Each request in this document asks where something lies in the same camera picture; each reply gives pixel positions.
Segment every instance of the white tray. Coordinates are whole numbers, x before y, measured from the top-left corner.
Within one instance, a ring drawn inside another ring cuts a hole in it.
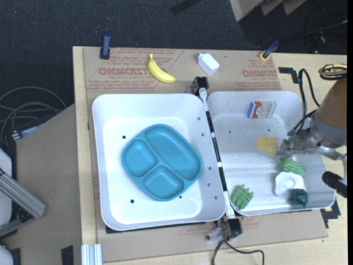
[[[272,118],[248,119],[251,101],[275,101]],[[229,195],[245,184],[254,192],[250,203],[238,212],[245,216],[297,210],[274,195],[277,158],[257,150],[257,136],[277,138],[277,147],[302,118],[302,101],[292,92],[215,92],[208,98],[213,127],[223,164]],[[333,204],[335,192],[321,179],[326,171],[322,156],[293,156],[306,171],[304,188],[308,193],[305,209],[326,208]]]
[[[92,107],[97,146],[101,214],[117,231],[214,221],[225,212],[223,189],[205,108],[191,94],[106,94]],[[152,199],[121,164],[126,144],[145,128],[165,124],[200,154],[204,169],[182,195]]]

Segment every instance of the green object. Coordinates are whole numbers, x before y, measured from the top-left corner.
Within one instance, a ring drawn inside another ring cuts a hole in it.
[[[299,174],[302,177],[305,176],[304,168],[294,161],[291,157],[285,157],[278,161],[278,168],[280,171],[292,172]]]
[[[289,201],[294,207],[297,207],[298,205],[306,206],[308,203],[308,194],[304,189],[292,189]]]
[[[253,195],[254,193],[249,193],[249,188],[245,189],[242,184],[237,187],[236,191],[232,194],[231,201],[239,210],[242,210],[248,205]]]

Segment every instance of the yellow banana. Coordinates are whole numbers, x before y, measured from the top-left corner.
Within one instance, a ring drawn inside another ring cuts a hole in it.
[[[161,82],[164,82],[164,83],[175,82],[175,78],[173,76],[162,71],[162,69],[158,66],[156,61],[153,59],[153,54],[149,55],[148,70],[157,80]]]

